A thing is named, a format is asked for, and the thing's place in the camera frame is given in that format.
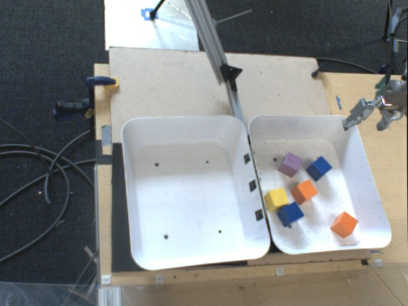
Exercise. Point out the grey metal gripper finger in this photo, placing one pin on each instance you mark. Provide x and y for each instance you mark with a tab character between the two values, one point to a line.
358	113
387	120

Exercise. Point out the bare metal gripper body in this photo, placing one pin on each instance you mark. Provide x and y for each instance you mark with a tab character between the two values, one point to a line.
397	94

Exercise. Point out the blue cube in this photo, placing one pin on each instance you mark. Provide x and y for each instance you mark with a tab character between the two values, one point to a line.
318	168
290	214

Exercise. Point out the purple cube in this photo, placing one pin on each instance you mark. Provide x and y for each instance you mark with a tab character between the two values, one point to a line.
290	165

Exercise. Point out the orange cube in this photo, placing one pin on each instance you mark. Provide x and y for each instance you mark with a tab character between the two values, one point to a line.
344	224
304	191

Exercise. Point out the yellow cube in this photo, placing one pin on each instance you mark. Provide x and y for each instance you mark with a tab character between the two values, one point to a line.
276	199

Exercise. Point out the white plastic tray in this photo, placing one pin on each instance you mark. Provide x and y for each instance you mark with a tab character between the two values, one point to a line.
322	241
188	202

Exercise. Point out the pale wooden board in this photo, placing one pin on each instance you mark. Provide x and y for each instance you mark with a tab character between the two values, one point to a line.
165	84

